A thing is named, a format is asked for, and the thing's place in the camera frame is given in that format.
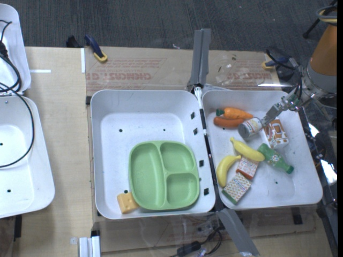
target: green bottle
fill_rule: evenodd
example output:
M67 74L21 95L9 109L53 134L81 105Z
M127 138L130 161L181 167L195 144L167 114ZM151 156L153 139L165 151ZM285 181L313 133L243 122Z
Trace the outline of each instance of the green bottle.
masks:
M265 156L265 161L276 168L281 168L288 174L291 174L294 168L291 165L288 165L280 153L271 149L267 144L263 143L257 149L258 152L261 152Z

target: white tray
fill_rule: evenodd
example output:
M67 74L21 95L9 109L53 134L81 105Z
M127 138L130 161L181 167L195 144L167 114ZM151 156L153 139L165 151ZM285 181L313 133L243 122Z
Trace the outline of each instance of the white tray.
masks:
M31 108L35 124L34 145L18 163L0 168L0 218L36 211L48 206L55 187L36 105ZM17 96L0 97L0 165L24 154L31 143L31 118Z
M12 23L8 25L3 35L3 43L8 51L8 56L20 73L23 83L21 91L30 87L31 76L28 69L26 52L24 47L23 36L21 34L20 20L18 12L11 6L0 4L0 19ZM0 22L1 32L6 23ZM15 72L5 61L0 59L0 82L5 85L13 85L17 79Z
M225 129L213 124L217 108L235 107L245 110L256 117L263 118L273 104L280 102L286 93L282 91L219 91L213 90L203 95L203 107L206 117L207 132L214 165L217 166L226 155L237 155L230 137L247 143L257 149L261 143L268 144L263 131L244 141L237 129ZM278 152L294 171L288 175L266 162L260 162L252 185L242 199L234 205L222 193L222 202L231 209L255 209L294 205L310 205L321 200L323 189L320 184L298 113L284 111L278 117L289 138L289 144ZM227 180L235 174L238 162L228 171Z
M109 219L204 213L215 193L196 98L182 90L102 90L91 99L95 203ZM117 195L130 191L129 154L141 142L178 141L194 153L200 195L189 207L172 211L136 209L122 214Z

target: tin can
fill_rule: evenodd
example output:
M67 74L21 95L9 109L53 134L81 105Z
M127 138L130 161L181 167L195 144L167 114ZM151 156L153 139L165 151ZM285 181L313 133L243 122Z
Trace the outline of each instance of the tin can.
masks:
M257 117L247 120L238 126L238 132L243 139L246 139L263 128L261 120Z

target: pink carton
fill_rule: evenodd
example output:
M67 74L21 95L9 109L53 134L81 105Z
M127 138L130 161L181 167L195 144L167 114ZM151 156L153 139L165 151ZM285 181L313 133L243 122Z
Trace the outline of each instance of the pink carton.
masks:
M259 162L253 161L242 156L240 163L238 164L238 168L236 169L236 172L240 172L246 178L252 180L257 170L258 164Z

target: yellow cheese block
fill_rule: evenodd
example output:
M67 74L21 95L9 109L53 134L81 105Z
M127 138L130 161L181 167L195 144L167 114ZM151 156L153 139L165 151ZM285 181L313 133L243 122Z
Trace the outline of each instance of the yellow cheese block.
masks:
M122 214L128 213L136 208L139 208L139 205L133 199L131 192L119 194L117 196L117 200Z

